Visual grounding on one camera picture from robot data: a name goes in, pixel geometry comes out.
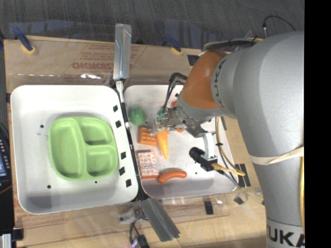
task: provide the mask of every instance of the red sausage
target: red sausage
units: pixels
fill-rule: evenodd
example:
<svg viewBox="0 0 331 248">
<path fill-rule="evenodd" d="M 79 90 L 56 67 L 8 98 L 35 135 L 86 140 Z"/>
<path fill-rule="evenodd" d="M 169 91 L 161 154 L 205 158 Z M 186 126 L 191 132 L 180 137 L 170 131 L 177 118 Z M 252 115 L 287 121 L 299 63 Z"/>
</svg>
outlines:
<svg viewBox="0 0 331 248">
<path fill-rule="evenodd" d="M 181 170 L 174 170 L 174 171 L 168 171 L 164 174 L 160 175 L 157 181 L 161 184 L 168 181 L 171 178 L 185 178 L 187 177 L 187 173 L 185 171 Z"/>
</svg>

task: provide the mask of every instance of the green plate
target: green plate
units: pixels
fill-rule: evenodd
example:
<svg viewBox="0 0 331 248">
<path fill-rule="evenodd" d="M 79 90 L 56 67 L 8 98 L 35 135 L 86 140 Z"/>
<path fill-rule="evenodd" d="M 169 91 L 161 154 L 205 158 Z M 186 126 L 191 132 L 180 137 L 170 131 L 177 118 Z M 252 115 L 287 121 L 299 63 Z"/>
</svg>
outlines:
<svg viewBox="0 0 331 248">
<path fill-rule="evenodd" d="M 101 178 L 118 165 L 114 133 L 98 118 L 57 119 L 50 127 L 49 146 L 55 172 L 67 180 Z"/>
</svg>

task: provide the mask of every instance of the white plastic object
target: white plastic object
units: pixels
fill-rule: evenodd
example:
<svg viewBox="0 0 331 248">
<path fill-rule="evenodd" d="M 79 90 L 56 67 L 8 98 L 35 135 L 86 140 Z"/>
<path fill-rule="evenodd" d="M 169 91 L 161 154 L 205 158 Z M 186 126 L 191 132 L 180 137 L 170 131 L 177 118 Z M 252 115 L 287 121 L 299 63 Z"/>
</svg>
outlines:
<svg viewBox="0 0 331 248">
<path fill-rule="evenodd" d="M 163 106 L 167 94 L 167 85 L 133 85 L 128 87 L 124 92 L 124 99 L 127 105 L 127 111 L 130 112 L 135 107 L 140 107 L 147 115 L 146 124 L 142 127 L 152 128 L 154 118 L 157 112 Z M 174 88 L 168 105 L 172 104 L 177 98 L 175 94 L 180 93 L 182 86 Z M 206 131 L 215 131 L 215 120 L 204 123 L 202 127 Z M 165 199 L 176 197 L 191 197 L 221 194 L 233 191 L 236 186 L 225 176 L 218 172 L 206 172 L 198 163 L 189 155 L 192 147 L 198 147 L 205 150 L 203 138 L 194 138 L 187 131 L 179 133 L 171 131 L 168 134 L 168 159 L 164 159 L 159 147 L 144 146 L 138 144 L 138 128 L 130 123 L 133 145 L 135 151 L 147 150 L 154 152 L 157 161 L 159 174 L 174 169 L 180 169 L 187 172 L 184 179 L 173 178 L 164 184 L 160 184 L 157 179 L 143 179 L 142 187 L 147 195 L 152 198 Z M 223 143 L 223 149 L 227 157 L 233 162 L 230 147 L 223 125 L 220 125 L 220 136 Z M 215 150 L 218 157 L 218 163 L 223 165 L 218 150 Z"/>
<path fill-rule="evenodd" d="M 130 145 L 118 95 L 111 88 L 20 86 L 11 94 L 11 114 L 18 199 L 27 212 L 44 214 L 113 205 L 136 197 L 138 182 Z M 49 152 L 49 128 L 53 121 L 66 116 L 96 117 L 111 126 L 119 157 L 114 173 L 84 181 L 65 180 L 55 173 Z M 125 172 L 120 175 L 122 167 Z"/>
</svg>

